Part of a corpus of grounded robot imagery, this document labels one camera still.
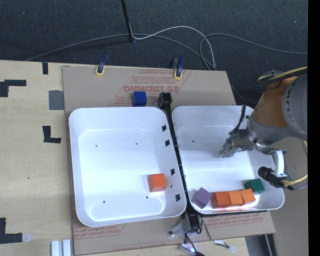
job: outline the table surface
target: table surface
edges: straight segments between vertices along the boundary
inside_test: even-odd
[[[50,255],[53,240],[72,240],[71,199],[67,160],[65,112],[49,110],[48,91],[63,90],[62,63],[0,60],[0,81],[27,80],[26,87],[10,86],[0,98],[0,217],[6,234],[29,233],[30,241],[0,244],[0,255]],[[42,126],[61,143],[44,143]],[[226,239],[235,255],[249,255],[245,238]],[[213,241],[194,243],[206,256],[226,255]],[[178,245],[101,253],[116,255],[184,255]]]

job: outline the green cube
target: green cube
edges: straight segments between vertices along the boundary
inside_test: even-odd
[[[258,195],[265,190],[264,185],[262,184],[261,179],[259,179],[259,178],[251,179],[251,180],[247,181],[244,184],[244,187],[246,189],[252,189],[252,191],[255,195]]]

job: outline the white tray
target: white tray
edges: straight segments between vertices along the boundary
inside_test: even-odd
[[[69,117],[75,206],[86,226],[181,215],[187,206],[168,120],[155,107],[80,108]],[[166,188],[149,192],[148,176]]]
[[[247,107],[246,115],[253,109]],[[238,152],[233,157],[221,158],[228,133],[238,124],[241,106],[180,106],[172,113],[177,136],[186,188],[190,199],[203,187],[209,192],[244,189],[244,182],[260,178],[258,169],[273,168],[271,156],[257,150]],[[245,129],[244,120],[240,126]],[[211,202],[203,209],[191,203],[194,209],[204,215],[225,212],[252,212],[275,210],[285,201],[281,188],[275,188],[262,180],[264,192],[256,195],[255,202],[246,206],[212,208]]]

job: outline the orange block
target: orange block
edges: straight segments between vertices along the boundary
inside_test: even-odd
[[[215,192],[211,197],[212,208],[225,208],[230,206],[229,193],[227,191]]]
[[[243,189],[240,191],[244,204],[254,202],[256,200],[252,188]]]
[[[228,193],[231,206],[242,206],[244,204],[240,190],[229,191]]]
[[[148,178],[150,192],[163,191],[166,186],[166,179],[163,173],[151,174]]]

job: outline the purple cube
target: purple cube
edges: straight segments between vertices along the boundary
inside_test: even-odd
[[[195,193],[191,202],[202,209],[209,203],[211,196],[212,193],[206,191],[203,187],[201,187],[199,191]]]

